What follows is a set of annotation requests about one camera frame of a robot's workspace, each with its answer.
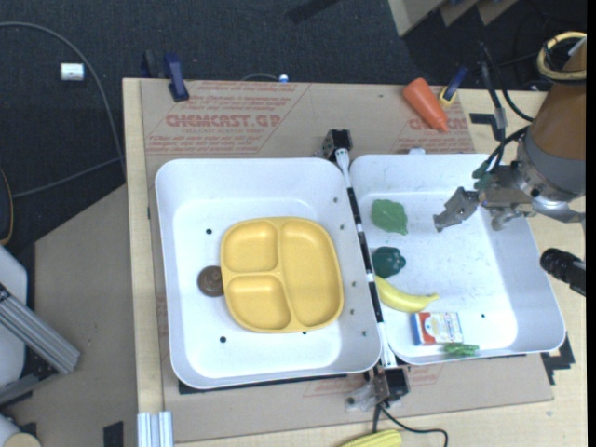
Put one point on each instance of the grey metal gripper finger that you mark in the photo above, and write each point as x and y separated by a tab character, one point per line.
504	217
454	210

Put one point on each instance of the green pea pod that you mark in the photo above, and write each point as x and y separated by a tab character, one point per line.
461	348

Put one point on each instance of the light green lettuce leaf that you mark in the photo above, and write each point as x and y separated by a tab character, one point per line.
388	216

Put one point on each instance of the yellow corn cob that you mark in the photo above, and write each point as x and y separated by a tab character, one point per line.
375	439

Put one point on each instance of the yellow banana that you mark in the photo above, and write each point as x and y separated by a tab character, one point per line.
402	300

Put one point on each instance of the red and white carton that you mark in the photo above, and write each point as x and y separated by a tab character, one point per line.
435	328

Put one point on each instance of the black cylinder on white bracket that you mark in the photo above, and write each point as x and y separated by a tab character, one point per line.
561	264

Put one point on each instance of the white plastic tray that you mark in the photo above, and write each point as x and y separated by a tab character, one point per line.
195	249
465	259

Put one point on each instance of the thin black and white rod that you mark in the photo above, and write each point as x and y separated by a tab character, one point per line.
358	224

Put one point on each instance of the brown cardboard board, red print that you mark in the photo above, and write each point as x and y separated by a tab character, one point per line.
261	124

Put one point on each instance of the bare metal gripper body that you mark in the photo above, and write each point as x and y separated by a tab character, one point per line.
507	193

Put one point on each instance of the yellow divided plate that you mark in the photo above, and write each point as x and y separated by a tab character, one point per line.
298	268

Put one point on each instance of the orange carrot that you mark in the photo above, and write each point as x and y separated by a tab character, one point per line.
424	103

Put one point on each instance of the dark green bell pepper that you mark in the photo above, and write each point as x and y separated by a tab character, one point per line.
387	261

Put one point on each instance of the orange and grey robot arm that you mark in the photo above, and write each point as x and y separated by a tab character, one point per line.
559	124

